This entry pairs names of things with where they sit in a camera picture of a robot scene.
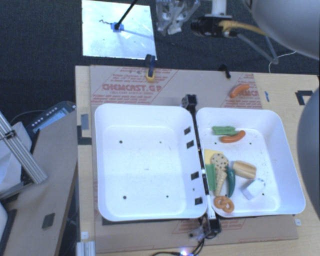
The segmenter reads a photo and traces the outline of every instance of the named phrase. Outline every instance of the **orange sausage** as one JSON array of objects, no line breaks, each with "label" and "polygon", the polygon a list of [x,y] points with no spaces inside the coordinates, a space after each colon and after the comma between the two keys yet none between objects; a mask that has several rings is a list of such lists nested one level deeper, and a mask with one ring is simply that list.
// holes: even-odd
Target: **orange sausage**
[{"label": "orange sausage", "polygon": [[250,88],[249,84],[240,84],[237,87],[233,88],[231,93],[230,93],[230,98],[235,98],[238,93],[244,90],[248,90]]},{"label": "orange sausage", "polygon": [[238,134],[234,136],[222,136],[221,142],[223,143],[237,142],[237,141],[240,141],[245,135],[246,135],[246,132],[244,130],[241,130],[238,132]]}]

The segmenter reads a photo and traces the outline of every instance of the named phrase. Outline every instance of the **toy pretzel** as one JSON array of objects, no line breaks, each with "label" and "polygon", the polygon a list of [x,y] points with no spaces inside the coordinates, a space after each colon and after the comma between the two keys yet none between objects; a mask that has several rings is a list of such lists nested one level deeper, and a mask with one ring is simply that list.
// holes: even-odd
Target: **toy pretzel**
[{"label": "toy pretzel", "polygon": [[234,203],[223,195],[216,196],[213,202],[215,207],[222,209],[226,213],[232,213],[235,209]]}]

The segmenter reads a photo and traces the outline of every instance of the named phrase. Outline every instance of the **electronic device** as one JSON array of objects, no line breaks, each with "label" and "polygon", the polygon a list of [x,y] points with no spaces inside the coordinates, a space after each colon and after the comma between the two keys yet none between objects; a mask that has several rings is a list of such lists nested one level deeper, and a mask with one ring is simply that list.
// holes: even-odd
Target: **electronic device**
[{"label": "electronic device", "polygon": [[62,101],[44,111],[35,118],[25,129],[32,139],[38,130],[42,130],[53,122],[63,118],[76,109],[76,104],[71,101]]}]

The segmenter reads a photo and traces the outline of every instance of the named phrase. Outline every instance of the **white cable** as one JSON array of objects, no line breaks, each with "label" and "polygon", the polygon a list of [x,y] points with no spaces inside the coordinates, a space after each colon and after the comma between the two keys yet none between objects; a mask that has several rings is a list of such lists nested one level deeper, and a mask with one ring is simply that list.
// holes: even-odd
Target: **white cable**
[{"label": "white cable", "polygon": [[[293,55],[293,54],[295,54],[295,53],[296,53],[296,51],[293,51],[293,52],[290,52],[290,53],[286,53],[286,54],[280,55],[280,56],[278,56],[277,58],[279,59],[279,58],[281,58],[281,57]],[[271,73],[271,70],[270,70],[271,64],[272,64],[272,62],[270,62],[270,63],[269,63],[269,66],[268,66],[269,73]]]}]

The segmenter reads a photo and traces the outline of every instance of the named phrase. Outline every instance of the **white tray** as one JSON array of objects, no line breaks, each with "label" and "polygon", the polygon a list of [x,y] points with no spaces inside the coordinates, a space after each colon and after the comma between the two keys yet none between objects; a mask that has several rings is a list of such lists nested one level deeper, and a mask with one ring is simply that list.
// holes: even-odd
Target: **white tray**
[{"label": "white tray", "polygon": [[[202,108],[196,119],[202,149],[222,151],[231,162],[255,165],[256,177],[266,183],[264,195],[248,200],[241,190],[249,181],[236,176],[234,211],[213,207],[216,213],[231,218],[303,211],[305,198],[278,115],[269,110]],[[222,143],[212,126],[233,126],[245,130],[246,136]],[[98,208],[107,220],[198,218],[211,207],[192,116],[186,109],[103,104],[95,112],[95,136]],[[226,192],[225,182],[221,194]]]},{"label": "white tray", "polygon": [[[203,149],[221,151],[231,162],[244,161],[256,166],[256,179],[265,181],[264,190],[248,200],[242,193],[252,180],[235,176],[231,200],[234,211],[226,213],[213,206],[223,217],[248,217],[301,213],[306,205],[295,164],[280,117],[270,110],[202,108],[196,115]],[[213,126],[232,126],[244,130],[244,138],[233,143],[220,142]],[[227,194],[227,182],[221,195]]]},{"label": "white tray", "polygon": [[[104,104],[95,111],[98,208],[110,221],[189,219],[207,201],[190,113]],[[194,146],[187,148],[187,143]],[[198,178],[191,175],[198,173]]]}]

